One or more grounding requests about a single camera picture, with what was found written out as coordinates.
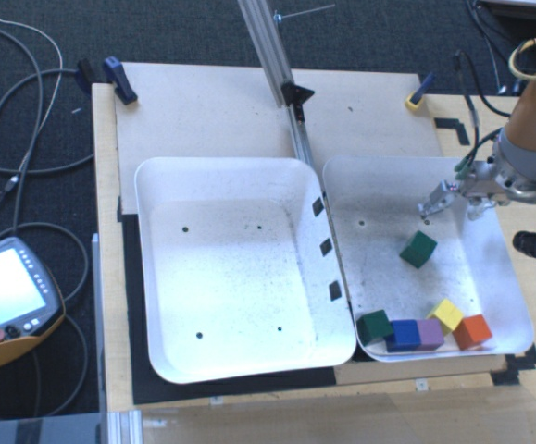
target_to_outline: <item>white tray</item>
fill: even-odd
[[[423,319],[443,298],[465,316],[482,313],[493,338],[460,351],[452,335],[436,351],[388,353],[384,341],[363,347],[383,361],[457,355],[520,353],[533,342],[533,326],[496,213],[467,219],[467,202],[429,217],[418,203],[442,179],[455,178],[459,160],[429,157],[335,157],[324,183],[355,320],[384,309],[391,320]],[[417,230],[438,242],[420,269],[399,256]]]
[[[354,322],[335,251],[320,248],[331,234],[313,209],[321,191],[311,168],[287,158],[152,158],[135,187],[160,376],[192,383],[351,357]]]

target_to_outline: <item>screen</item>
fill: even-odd
[[[15,249],[0,252],[0,324],[45,306]]]

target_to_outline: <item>green block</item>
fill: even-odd
[[[382,309],[361,316],[356,321],[356,328],[358,338],[364,346],[374,339],[383,339],[393,333],[391,322]]]
[[[436,241],[419,230],[405,244],[404,249],[399,253],[409,264],[420,268],[432,255],[436,248]]]

